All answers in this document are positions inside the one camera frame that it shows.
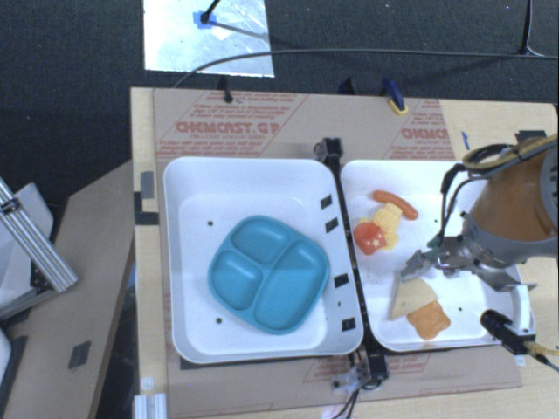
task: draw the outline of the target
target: toy sausage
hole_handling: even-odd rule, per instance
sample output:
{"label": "toy sausage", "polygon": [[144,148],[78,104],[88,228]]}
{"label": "toy sausage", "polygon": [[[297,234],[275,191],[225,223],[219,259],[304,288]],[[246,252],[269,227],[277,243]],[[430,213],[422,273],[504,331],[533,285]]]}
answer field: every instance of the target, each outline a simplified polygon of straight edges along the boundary
{"label": "toy sausage", "polygon": [[417,210],[413,208],[409,203],[407,203],[403,198],[398,197],[396,194],[392,194],[388,191],[381,191],[378,189],[373,192],[373,200],[380,203],[394,203],[399,209],[402,210],[406,219],[416,220],[419,216]]}

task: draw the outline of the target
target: bread slice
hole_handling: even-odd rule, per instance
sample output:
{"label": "bread slice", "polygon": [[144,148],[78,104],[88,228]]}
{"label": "bread slice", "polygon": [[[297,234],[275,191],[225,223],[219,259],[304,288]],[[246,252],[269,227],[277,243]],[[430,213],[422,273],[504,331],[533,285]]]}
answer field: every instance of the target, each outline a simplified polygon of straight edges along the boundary
{"label": "bread slice", "polygon": [[451,325],[451,320],[446,316],[438,301],[433,301],[421,309],[408,313],[408,321],[416,328],[423,340],[433,340],[439,332]]}
{"label": "bread slice", "polygon": [[437,301],[437,299],[435,291],[421,278],[414,278],[405,282],[399,281],[390,319],[395,320],[403,317],[432,301]]}

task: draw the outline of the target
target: toy food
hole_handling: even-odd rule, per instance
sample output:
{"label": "toy food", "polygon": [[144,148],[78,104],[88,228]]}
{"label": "toy food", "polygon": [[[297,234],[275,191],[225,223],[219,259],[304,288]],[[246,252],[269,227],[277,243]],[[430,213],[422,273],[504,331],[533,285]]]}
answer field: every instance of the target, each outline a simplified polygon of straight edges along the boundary
{"label": "toy food", "polygon": [[394,320],[403,317],[432,301],[437,301],[437,299],[435,291],[421,278],[414,278],[405,282],[400,281],[390,313],[390,319]]}
{"label": "toy food", "polygon": [[416,220],[419,216],[418,211],[415,208],[396,194],[378,189],[373,192],[372,197],[376,202],[392,203],[396,205],[404,213],[406,219]]}
{"label": "toy food", "polygon": [[353,238],[366,255],[372,255],[380,247],[386,245],[381,227],[371,221],[359,223],[353,230]]}
{"label": "toy food", "polygon": [[445,315],[438,301],[432,301],[428,305],[408,313],[407,318],[424,340],[433,340],[439,332],[451,325],[450,319]]}

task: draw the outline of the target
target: blue divided plate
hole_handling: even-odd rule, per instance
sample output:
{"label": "blue divided plate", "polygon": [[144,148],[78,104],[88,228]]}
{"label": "blue divided plate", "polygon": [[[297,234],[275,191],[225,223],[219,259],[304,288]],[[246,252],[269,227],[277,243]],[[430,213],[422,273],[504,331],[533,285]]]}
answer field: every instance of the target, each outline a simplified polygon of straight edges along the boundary
{"label": "blue divided plate", "polygon": [[217,250],[208,283],[231,312],[263,331],[282,334],[303,323],[329,273],[319,245],[275,219],[252,216]]}

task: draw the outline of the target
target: cable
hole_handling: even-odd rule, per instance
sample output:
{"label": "cable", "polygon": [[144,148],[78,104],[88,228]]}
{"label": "cable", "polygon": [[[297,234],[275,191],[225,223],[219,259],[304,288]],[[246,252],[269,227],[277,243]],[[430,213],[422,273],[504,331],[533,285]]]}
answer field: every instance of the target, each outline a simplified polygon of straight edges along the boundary
{"label": "cable", "polygon": [[464,180],[458,187],[455,189],[454,194],[452,194],[451,201],[448,203],[448,208],[446,209],[445,217],[443,217],[441,229],[439,232],[440,240],[442,241],[445,238],[445,230],[448,221],[451,218],[451,214],[454,211],[454,205],[456,203],[456,198],[458,197],[458,193],[462,188],[464,188],[468,183],[476,182],[480,180],[480,178],[470,178],[468,180]]}
{"label": "cable", "polygon": [[351,413],[353,413],[353,408],[355,407],[355,403],[357,402],[357,396],[359,395],[359,389],[355,392],[353,401],[351,401],[351,405],[349,406],[349,411],[346,414],[346,419],[351,419]]}
{"label": "cable", "polygon": [[528,14],[527,14],[527,25],[526,25],[526,31],[524,33],[524,45],[523,48],[521,48],[520,53],[521,54],[533,54],[534,56],[538,56],[541,57],[542,55],[539,52],[535,52],[529,45],[528,45],[528,41],[530,39],[530,34],[532,33],[532,18],[534,15],[534,0],[528,0]]}
{"label": "cable", "polygon": [[485,177],[488,176],[488,172],[495,171],[501,172],[505,168],[509,168],[520,161],[528,160],[534,155],[545,151],[546,149],[552,148],[557,143],[557,134],[553,134],[547,138],[541,138],[539,140],[530,142],[529,144],[522,147],[514,147],[511,149],[511,153],[504,154],[503,156],[492,160],[481,162],[485,158],[500,153],[506,145],[492,145],[488,147],[474,149],[468,152],[462,159],[462,163],[470,173],[480,174]]}
{"label": "cable", "polygon": [[547,349],[546,347],[537,344],[535,341],[524,341],[522,344],[532,355],[540,354],[559,356],[559,349]]}
{"label": "cable", "polygon": [[338,413],[332,417],[331,419],[339,419],[342,417],[342,415],[346,412],[346,410],[349,408],[349,412],[346,414],[346,419],[348,419],[349,417],[351,417],[351,413],[353,412],[353,408],[355,406],[355,402],[357,402],[357,396],[359,395],[359,388],[354,391],[353,393],[351,393],[351,396],[349,397],[348,401],[345,403],[345,405],[343,406],[343,408],[338,411]]}
{"label": "cable", "polygon": [[554,369],[555,371],[557,371],[559,373],[559,367],[555,364],[553,364],[551,361],[549,361],[549,359],[546,359],[547,361],[545,362],[545,365],[549,366],[551,369]]}
{"label": "cable", "polygon": [[546,367],[550,367],[551,369],[559,373],[559,367],[556,364],[552,363],[545,355],[536,354],[532,355],[532,357],[534,357],[540,363],[543,363]]}
{"label": "cable", "polygon": [[557,56],[523,56],[520,54],[497,54],[497,53],[479,53],[479,52],[431,52],[419,50],[391,50],[386,48],[310,48],[300,50],[278,50],[275,52],[253,52],[247,54],[239,54],[237,56],[230,56],[228,58],[221,58],[212,60],[207,64],[200,65],[192,72],[186,73],[174,85],[173,88],[178,88],[186,79],[194,76],[196,73],[210,68],[214,65],[224,64],[235,60],[260,58],[263,56],[283,56],[289,54],[331,54],[331,53],[353,53],[353,54],[412,54],[421,56],[447,56],[459,58],[501,58],[501,59],[539,59],[539,60],[555,60]]}
{"label": "cable", "polygon": [[445,228],[446,228],[446,224],[448,223],[448,217],[450,216],[446,214],[447,213],[446,198],[448,196],[448,191],[450,190],[452,186],[452,182],[454,182],[456,175],[458,175],[459,172],[465,170],[466,167],[463,164],[456,163],[454,166],[452,166],[452,168],[446,171],[445,176],[443,177],[443,181],[440,185],[440,193],[443,195],[443,200],[440,209],[440,230],[438,231],[437,235],[432,239],[432,242],[437,240],[437,242],[434,244],[435,246],[440,246],[443,243],[443,240],[445,239]]}

